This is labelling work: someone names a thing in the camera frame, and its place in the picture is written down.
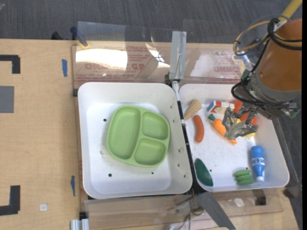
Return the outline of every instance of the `wooden table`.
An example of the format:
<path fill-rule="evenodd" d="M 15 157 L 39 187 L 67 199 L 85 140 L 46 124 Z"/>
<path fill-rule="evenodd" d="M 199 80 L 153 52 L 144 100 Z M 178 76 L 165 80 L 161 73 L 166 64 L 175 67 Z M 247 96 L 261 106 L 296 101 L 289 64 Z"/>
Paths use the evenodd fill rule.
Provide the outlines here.
<path fill-rule="evenodd" d="M 10 204 L 10 186 L 19 185 L 21 192 L 18 214 L 0 216 L 0 229 L 69 229 L 70 220 L 79 218 L 72 45 L 74 41 L 0 39 L 1 55 L 21 59 L 20 74 L 12 74 L 11 62 L 0 61 L 0 86 L 14 86 L 13 113 L 0 113 L 0 206 Z M 298 229 L 290 202 L 281 191 L 282 211 L 236 216 L 231 221 L 237 229 Z M 44 203 L 47 210 L 40 211 Z M 203 219 L 191 229 L 205 228 L 217 225 Z"/>

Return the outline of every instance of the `toy carrot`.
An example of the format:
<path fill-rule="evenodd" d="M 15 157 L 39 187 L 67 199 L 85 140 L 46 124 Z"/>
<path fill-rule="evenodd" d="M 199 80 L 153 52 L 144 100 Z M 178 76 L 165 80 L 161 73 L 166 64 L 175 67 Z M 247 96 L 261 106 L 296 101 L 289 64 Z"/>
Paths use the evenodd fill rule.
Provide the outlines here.
<path fill-rule="evenodd" d="M 203 127 L 203 123 L 202 123 L 201 117 L 199 115 L 195 115 L 193 117 L 193 120 L 194 120 L 195 125 L 196 125 L 195 141 L 196 142 L 201 142 L 202 139 L 203 139 L 203 136 L 205 134 L 205 130 L 204 130 L 204 127 Z"/>
<path fill-rule="evenodd" d="M 213 116 L 213 114 L 210 114 L 209 116 L 208 116 L 208 118 L 210 119 L 210 120 L 212 120 L 213 121 L 213 127 L 222 135 L 222 136 L 224 136 L 224 134 L 226 133 L 226 128 L 225 128 L 225 126 L 222 124 L 222 120 L 221 119 L 219 119 L 219 118 L 215 118 L 214 116 Z M 237 144 L 237 141 L 236 140 L 230 140 L 232 143 L 234 143 L 234 144 Z"/>

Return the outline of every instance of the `white tray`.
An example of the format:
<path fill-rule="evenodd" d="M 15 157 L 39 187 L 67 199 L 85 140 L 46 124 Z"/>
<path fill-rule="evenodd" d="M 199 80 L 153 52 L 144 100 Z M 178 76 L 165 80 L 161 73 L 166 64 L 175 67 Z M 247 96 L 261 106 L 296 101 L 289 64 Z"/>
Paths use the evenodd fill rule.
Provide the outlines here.
<path fill-rule="evenodd" d="M 245 189 L 260 189 L 283 187 L 289 182 L 289 171 L 271 120 L 262 115 L 257 115 L 258 131 L 250 138 L 238 137 L 237 144 L 233 144 L 222 137 L 212 126 L 207 118 L 210 114 L 207 107 L 213 100 L 229 101 L 235 99 L 231 95 L 228 84 L 185 84 L 179 90 L 183 113 L 189 103 L 197 99 L 202 104 L 196 114 L 203 121 L 205 135 L 201 143 L 194 141 L 195 126 L 192 118 L 186 121 L 187 135 L 193 161 L 200 158 L 206 165 L 213 178 L 213 186 L 199 185 L 210 192 L 236 191 Z M 223 114 L 214 114 L 216 118 L 223 119 Z M 265 149 L 265 181 L 250 185 L 237 185 L 233 176 L 234 172 L 241 169 L 251 169 L 249 149 L 260 145 Z"/>
<path fill-rule="evenodd" d="M 83 162 L 83 185 L 96 199 L 181 194 L 192 185 L 174 91 L 161 83 L 89 82 L 78 90 Z M 165 160 L 153 168 L 127 164 L 106 149 L 106 135 L 113 112 L 132 104 L 163 115 L 170 124 Z"/>

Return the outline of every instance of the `blue tape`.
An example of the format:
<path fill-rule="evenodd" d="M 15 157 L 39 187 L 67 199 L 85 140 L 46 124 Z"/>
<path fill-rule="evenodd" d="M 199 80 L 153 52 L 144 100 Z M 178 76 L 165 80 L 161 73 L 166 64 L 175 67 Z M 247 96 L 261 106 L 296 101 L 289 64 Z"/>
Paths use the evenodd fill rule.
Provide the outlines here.
<path fill-rule="evenodd" d="M 0 85 L 0 113 L 14 113 L 14 86 Z"/>
<path fill-rule="evenodd" d="M 72 188 L 73 196 L 76 196 L 76 192 L 75 192 L 75 177 L 73 175 L 71 176 L 71 188 Z"/>
<path fill-rule="evenodd" d="M 67 60 L 62 59 L 62 70 L 64 77 L 67 77 Z"/>

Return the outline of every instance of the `toy ketchup bottle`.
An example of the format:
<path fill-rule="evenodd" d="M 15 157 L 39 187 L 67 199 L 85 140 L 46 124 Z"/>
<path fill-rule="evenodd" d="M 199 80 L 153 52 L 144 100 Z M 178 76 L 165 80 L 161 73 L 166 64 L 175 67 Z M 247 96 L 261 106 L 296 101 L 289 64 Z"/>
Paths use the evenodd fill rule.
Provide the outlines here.
<path fill-rule="evenodd" d="M 253 146 L 250 149 L 251 154 L 251 167 L 256 173 L 256 180 L 263 182 L 264 176 L 263 171 L 265 167 L 264 158 L 263 158 L 263 148 L 262 146 Z"/>

